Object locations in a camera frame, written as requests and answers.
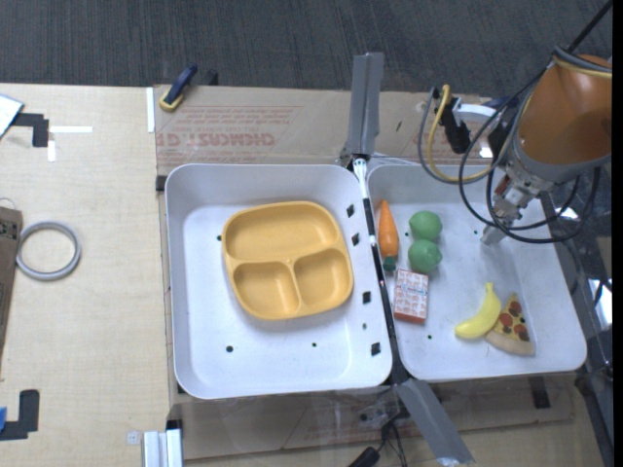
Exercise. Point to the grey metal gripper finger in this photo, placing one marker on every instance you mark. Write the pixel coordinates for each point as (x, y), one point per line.
(493, 236)

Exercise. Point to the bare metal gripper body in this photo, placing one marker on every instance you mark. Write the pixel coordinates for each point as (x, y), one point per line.
(517, 193)

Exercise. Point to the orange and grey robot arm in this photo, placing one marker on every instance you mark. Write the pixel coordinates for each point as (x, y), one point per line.
(564, 115)

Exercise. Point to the green lime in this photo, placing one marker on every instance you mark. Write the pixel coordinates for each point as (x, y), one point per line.
(424, 257)
(425, 225)

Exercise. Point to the yellow banana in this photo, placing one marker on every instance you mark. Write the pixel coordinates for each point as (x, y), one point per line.
(484, 320)

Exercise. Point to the pizza slice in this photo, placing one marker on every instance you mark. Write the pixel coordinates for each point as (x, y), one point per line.
(512, 331)

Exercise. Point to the orange and white carton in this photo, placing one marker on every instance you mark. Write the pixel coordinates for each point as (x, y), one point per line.
(411, 297)

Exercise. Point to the orange carrot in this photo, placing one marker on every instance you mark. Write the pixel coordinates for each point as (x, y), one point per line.
(388, 234)

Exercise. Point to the white plastic tray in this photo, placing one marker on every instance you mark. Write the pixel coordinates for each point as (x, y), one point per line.
(467, 358)
(272, 358)

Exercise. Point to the yellow divided plate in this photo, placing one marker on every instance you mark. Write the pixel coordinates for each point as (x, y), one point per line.
(287, 261)

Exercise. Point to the brown cardboard board red print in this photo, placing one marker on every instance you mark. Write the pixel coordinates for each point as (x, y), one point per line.
(272, 129)

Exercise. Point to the brown cardboard piece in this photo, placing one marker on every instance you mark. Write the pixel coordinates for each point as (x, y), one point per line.
(7, 280)

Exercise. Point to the white paper sheet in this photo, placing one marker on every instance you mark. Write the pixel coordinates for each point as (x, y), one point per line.
(7, 112)

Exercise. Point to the black cylinder on white bracket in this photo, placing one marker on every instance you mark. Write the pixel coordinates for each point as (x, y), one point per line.
(457, 132)

